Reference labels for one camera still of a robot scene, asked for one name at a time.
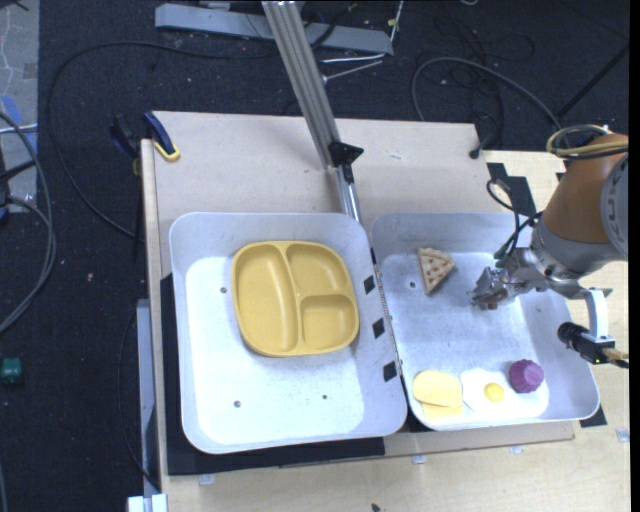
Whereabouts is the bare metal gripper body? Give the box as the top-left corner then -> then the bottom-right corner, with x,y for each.
495,247 -> 552,302

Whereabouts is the toy pizza slice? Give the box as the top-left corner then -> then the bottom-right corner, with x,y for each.
417,246 -> 457,296

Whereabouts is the white plastic tray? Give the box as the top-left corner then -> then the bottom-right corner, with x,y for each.
370,212 -> 601,432
168,211 -> 409,455

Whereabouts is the purple ribbed toy cup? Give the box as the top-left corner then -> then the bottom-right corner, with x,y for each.
508,358 -> 545,395

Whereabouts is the thin black and white rod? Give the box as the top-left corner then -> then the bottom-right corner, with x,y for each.
337,165 -> 404,384

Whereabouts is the white toy fried egg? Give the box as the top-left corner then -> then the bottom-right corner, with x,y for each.
459,367 -> 550,420

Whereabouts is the rounded yellow cheese slice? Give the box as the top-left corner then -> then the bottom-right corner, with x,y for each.
412,369 -> 464,409

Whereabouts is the square yellow cheese slice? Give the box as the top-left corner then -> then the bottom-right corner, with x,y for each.
421,401 -> 465,421

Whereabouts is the yellow divided plate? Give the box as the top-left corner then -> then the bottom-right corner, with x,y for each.
230,240 -> 361,358

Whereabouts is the brown cardboard board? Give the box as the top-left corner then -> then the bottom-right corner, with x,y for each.
151,110 -> 576,459

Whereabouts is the black cylinder on white bracket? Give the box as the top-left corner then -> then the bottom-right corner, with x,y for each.
557,287 -> 618,366

